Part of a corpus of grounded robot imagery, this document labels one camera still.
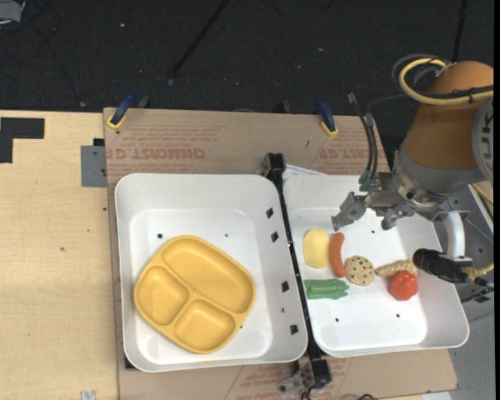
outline wooden surface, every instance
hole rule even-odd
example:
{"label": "wooden surface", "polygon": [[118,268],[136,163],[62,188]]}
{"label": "wooden surface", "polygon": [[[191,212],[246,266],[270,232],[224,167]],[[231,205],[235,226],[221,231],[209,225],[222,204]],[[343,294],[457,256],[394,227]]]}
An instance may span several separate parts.
{"label": "wooden surface", "polygon": [[118,398],[108,195],[80,170],[101,114],[0,117],[46,120],[0,164],[0,399]]}

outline cardboard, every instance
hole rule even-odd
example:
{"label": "cardboard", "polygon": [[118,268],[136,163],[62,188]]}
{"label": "cardboard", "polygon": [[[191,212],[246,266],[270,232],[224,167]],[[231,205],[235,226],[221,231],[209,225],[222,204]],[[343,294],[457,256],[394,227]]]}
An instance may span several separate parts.
{"label": "cardboard", "polygon": [[[115,109],[106,108],[103,121]],[[328,136],[318,116],[247,112],[130,109],[118,129],[104,125],[107,194],[119,387],[122,399],[250,400],[278,397],[291,363],[147,373],[126,368],[120,307],[114,188],[129,173],[255,173],[267,153],[286,163],[328,174],[361,174],[368,146],[358,117],[335,116],[339,134]],[[378,169],[388,170],[378,139]],[[458,387],[446,350],[328,357],[333,380],[312,398],[354,400],[365,393],[389,398]]]}

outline blue clamp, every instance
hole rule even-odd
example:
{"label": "blue clamp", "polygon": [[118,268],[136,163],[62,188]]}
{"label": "blue clamp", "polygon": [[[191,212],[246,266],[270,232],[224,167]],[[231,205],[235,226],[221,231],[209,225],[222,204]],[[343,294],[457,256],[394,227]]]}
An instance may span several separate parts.
{"label": "blue clamp", "polygon": [[124,120],[126,119],[126,111],[132,106],[137,98],[136,92],[130,92],[120,103],[117,111],[107,119],[107,125],[111,129],[117,129],[122,126]]}
{"label": "blue clamp", "polygon": [[335,121],[333,120],[333,115],[329,106],[322,99],[315,99],[313,105],[317,110],[317,114],[321,118],[320,125],[322,126],[322,129],[324,129],[324,132],[326,132],[328,136],[337,135],[339,130],[335,126]]}

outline black tape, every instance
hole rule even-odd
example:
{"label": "black tape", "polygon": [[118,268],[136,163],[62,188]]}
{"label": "black tape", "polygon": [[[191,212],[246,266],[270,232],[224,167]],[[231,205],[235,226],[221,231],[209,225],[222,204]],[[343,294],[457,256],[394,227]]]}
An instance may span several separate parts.
{"label": "black tape", "polygon": [[13,162],[13,139],[43,139],[44,118],[0,118],[0,163]]}

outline yellow plate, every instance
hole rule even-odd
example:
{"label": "yellow plate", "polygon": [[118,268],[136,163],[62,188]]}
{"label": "yellow plate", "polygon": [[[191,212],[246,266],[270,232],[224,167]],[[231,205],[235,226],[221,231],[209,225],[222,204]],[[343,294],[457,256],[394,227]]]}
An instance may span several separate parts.
{"label": "yellow plate", "polygon": [[200,237],[168,241],[133,290],[141,315],[194,353],[212,353],[235,335],[256,297],[252,275]]}

